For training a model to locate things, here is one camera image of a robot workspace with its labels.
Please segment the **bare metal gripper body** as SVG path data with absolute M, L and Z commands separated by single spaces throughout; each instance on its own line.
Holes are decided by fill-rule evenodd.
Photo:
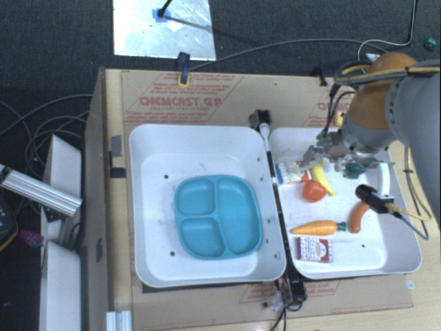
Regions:
M 345 131 L 329 132 L 320 149 L 320 155 L 332 163 L 358 163 L 370 166 L 379 162 L 377 149 L 366 146 Z

